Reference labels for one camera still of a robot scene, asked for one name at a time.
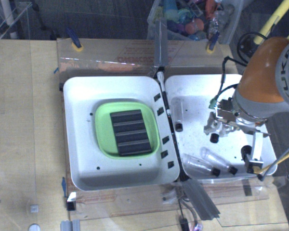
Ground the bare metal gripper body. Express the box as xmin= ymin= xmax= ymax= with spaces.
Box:
xmin=214 ymin=98 xmax=268 ymax=132

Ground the white plastic tray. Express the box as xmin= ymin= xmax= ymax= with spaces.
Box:
xmin=164 ymin=74 xmax=278 ymax=184
xmin=63 ymin=76 xmax=181 ymax=192

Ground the black ribbed rack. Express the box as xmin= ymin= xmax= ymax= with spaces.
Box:
xmin=109 ymin=109 xmax=153 ymax=157

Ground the clear plastic storage bin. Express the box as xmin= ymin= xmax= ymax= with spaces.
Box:
xmin=146 ymin=0 xmax=247 ymax=45

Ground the green plate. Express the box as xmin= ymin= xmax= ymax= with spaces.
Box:
xmin=94 ymin=102 xmax=160 ymax=159

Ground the brown cardboard board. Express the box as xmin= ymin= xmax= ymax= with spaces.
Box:
xmin=56 ymin=38 xmax=272 ymax=220

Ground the black cylinder on white bracket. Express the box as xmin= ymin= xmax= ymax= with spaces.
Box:
xmin=240 ymin=130 xmax=265 ymax=175

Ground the black block with thin wires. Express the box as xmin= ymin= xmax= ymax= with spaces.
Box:
xmin=179 ymin=217 xmax=190 ymax=231

